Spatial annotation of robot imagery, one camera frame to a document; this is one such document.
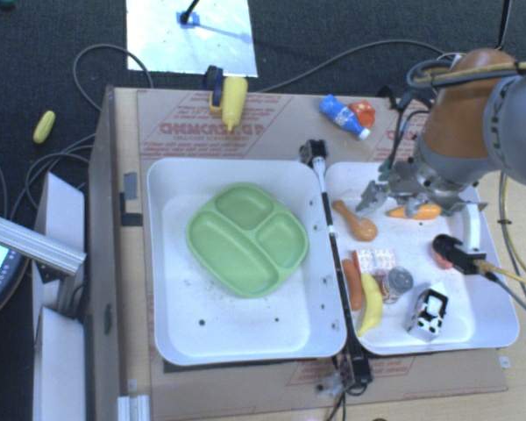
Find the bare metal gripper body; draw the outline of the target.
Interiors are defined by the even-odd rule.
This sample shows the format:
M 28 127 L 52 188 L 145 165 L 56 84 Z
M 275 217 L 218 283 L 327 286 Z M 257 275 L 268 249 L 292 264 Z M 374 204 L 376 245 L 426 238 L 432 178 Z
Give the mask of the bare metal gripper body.
M 466 201 L 459 195 L 465 184 L 443 178 L 421 161 L 398 161 L 389 173 L 390 195 L 403 204 L 434 203 L 443 211 L 460 211 Z

